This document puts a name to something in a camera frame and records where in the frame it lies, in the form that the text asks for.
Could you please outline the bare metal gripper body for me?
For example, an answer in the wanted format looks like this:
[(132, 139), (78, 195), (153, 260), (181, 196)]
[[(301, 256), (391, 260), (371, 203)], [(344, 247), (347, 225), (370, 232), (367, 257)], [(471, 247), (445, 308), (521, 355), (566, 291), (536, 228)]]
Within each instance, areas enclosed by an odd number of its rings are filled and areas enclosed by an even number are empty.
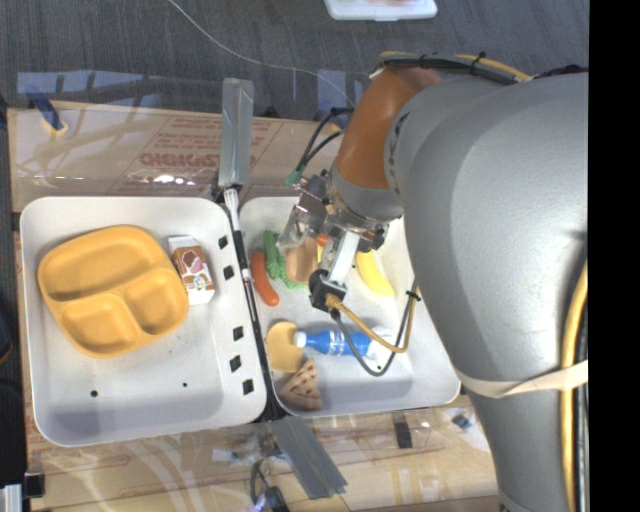
[(293, 245), (324, 236), (337, 243), (356, 237), (358, 251), (379, 249), (390, 224), (390, 188), (384, 174), (363, 178), (325, 172), (300, 179), (300, 195), (293, 207)]

